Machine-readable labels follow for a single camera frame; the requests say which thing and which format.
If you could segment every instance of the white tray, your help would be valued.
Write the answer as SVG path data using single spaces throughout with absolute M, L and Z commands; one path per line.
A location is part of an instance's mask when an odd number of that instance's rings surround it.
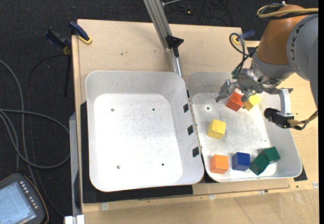
M 185 185 L 202 179 L 199 142 L 180 76 L 95 71 L 86 79 L 86 91 L 90 180 L 98 190 Z
M 280 110 L 279 96 L 263 92 L 258 94 L 262 101 L 256 107 L 250 111 L 240 109 L 236 112 L 226 107 L 227 98 L 218 103 L 215 101 L 215 95 L 227 79 L 231 79 L 228 72 L 197 72 L 188 78 L 192 110 L 208 175 L 218 182 L 298 176 L 302 164 L 290 130 L 268 122 L 263 116 L 263 111 L 268 107 Z M 207 136 L 212 119 L 227 124 L 221 139 Z M 252 161 L 262 149 L 272 146 L 276 147 L 281 159 L 270 164 L 259 176 L 250 169 L 232 169 L 231 158 L 236 152 L 249 153 Z M 224 174 L 210 171 L 210 159 L 215 154 L 229 157 L 229 170 Z

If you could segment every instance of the black clamp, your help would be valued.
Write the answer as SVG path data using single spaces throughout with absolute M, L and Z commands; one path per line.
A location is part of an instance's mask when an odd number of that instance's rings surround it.
M 174 55 L 175 57 L 179 57 L 179 50 L 178 50 L 178 47 L 183 43 L 183 39 L 180 39 L 180 38 L 176 38 L 175 36 L 167 36 L 167 43 L 168 43 L 168 46 L 169 48 L 173 48 L 173 52 L 174 52 Z

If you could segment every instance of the orange cube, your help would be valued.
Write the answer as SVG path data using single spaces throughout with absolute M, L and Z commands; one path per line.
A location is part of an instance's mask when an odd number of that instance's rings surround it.
M 243 107 L 243 102 L 241 101 L 241 97 L 243 95 L 239 94 L 238 92 L 233 92 L 227 100 L 226 107 L 238 111 L 240 108 Z
M 211 158 L 211 172 L 212 173 L 225 173 L 229 169 L 228 156 L 214 155 Z

